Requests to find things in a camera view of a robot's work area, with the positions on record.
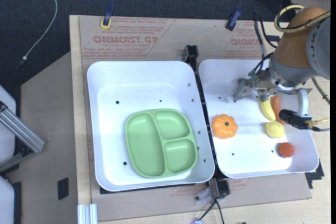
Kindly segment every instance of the white container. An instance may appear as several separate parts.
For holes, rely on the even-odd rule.
[[[214,160],[192,68],[180,61],[106,61],[87,72],[94,166],[99,185],[123,191],[208,181]],[[150,109],[175,109],[188,119],[198,146],[193,169],[164,178],[135,172],[124,137],[127,118]]]
[[[13,224],[14,223],[14,201],[15,193],[14,187],[0,177],[0,223]]]
[[[256,95],[233,102],[238,79],[247,74],[258,60],[205,60],[199,66],[209,121],[220,114],[232,116],[238,130],[232,138],[213,137],[218,167],[230,178],[244,178],[289,173],[310,172],[319,164],[318,154],[309,130],[299,130],[288,124],[285,136],[271,138],[266,134],[266,119]],[[281,108],[298,111],[296,95],[281,95]],[[282,158],[277,152],[281,142],[295,148],[291,158]]]
[[[0,85],[0,101],[16,113],[16,102],[14,98]],[[0,163],[13,157],[15,150],[15,135],[2,123],[0,123]]]

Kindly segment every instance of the yellow ball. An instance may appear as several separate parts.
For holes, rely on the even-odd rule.
[[[266,133],[272,138],[281,138],[285,135],[285,128],[280,122],[271,121],[266,124]]]

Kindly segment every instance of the orange pumpkin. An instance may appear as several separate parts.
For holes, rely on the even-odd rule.
[[[233,117],[222,114],[214,117],[211,123],[211,128],[214,136],[219,138],[229,138],[235,136],[238,125]]]

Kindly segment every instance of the green divided plate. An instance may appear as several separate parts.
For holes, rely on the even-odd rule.
[[[177,110],[154,109],[130,115],[125,138],[132,165],[143,177],[181,174],[197,162],[194,133]]]

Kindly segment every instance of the toy banana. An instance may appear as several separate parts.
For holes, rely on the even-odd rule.
[[[261,111],[263,115],[270,121],[275,121],[276,116],[271,105],[271,96],[269,96],[266,101],[260,101]]]

